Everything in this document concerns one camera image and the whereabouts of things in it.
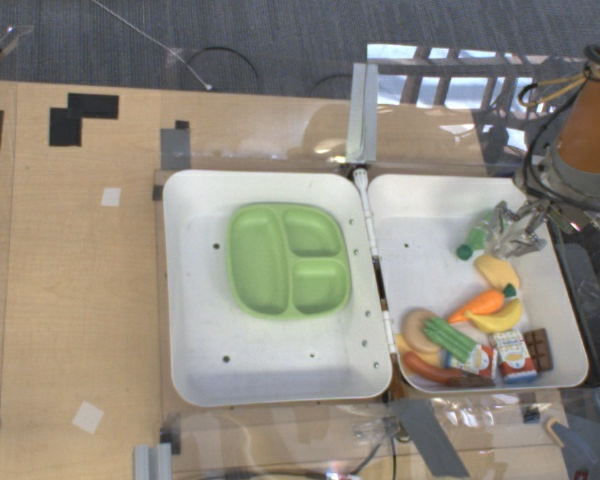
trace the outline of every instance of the green plate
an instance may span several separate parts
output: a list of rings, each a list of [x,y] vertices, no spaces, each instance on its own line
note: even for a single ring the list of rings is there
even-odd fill
[[[351,273],[340,226],[313,206],[252,204],[231,217],[231,290],[248,313],[303,318],[341,309]]]

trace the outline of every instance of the toy carrot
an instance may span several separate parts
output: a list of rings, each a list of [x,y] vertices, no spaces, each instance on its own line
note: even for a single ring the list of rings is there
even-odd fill
[[[495,289],[486,290],[455,311],[447,318],[447,322],[450,324],[466,322],[468,320],[465,316],[467,311],[470,311],[474,315],[490,315],[491,313],[495,313],[502,307],[505,298],[513,297],[515,294],[516,290],[510,284],[503,291]]]

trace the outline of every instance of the gray carpet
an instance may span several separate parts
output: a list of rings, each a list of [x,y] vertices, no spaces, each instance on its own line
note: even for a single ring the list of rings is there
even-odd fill
[[[368,42],[580,55],[600,44],[600,0],[99,0],[218,90],[347,97]],[[200,90],[164,50],[87,0],[0,0],[35,30],[0,79]]]

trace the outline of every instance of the white tray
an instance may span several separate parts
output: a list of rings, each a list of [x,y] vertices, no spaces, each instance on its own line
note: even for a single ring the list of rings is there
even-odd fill
[[[446,317],[488,288],[473,267],[479,254],[462,261],[455,250],[476,219],[497,203],[505,200],[516,209],[524,202],[509,179],[406,175],[376,178],[370,184],[369,199],[396,334],[410,310],[422,307]],[[539,235],[550,242],[546,226]],[[588,371],[587,356],[553,247],[549,244],[540,252],[513,258],[511,263],[520,277],[519,296],[524,307],[516,328],[522,332],[540,327],[547,330],[554,369],[525,384],[504,386],[498,377],[495,387],[480,391],[582,383]],[[487,344],[486,336],[471,324],[463,324],[461,330]],[[417,375],[403,374],[427,393],[458,392]]]
[[[353,399],[387,388],[391,361],[353,184],[330,174],[182,171],[163,199],[172,378],[185,400],[210,407]],[[314,205],[336,219],[351,267],[343,309],[276,321],[237,305],[226,272],[227,224],[236,209],[258,202]]]

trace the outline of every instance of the white square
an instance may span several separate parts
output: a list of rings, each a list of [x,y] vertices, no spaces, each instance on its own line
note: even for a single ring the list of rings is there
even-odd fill
[[[82,402],[72,423],[85,432],[89,432],[89,434],[95,434],[96,429],[102,420],[102,416],[104,416],[104,411],[102,409],[98,409],[89,402]]]
[[[100,206],[120,206],[121,188],[105,188]]]

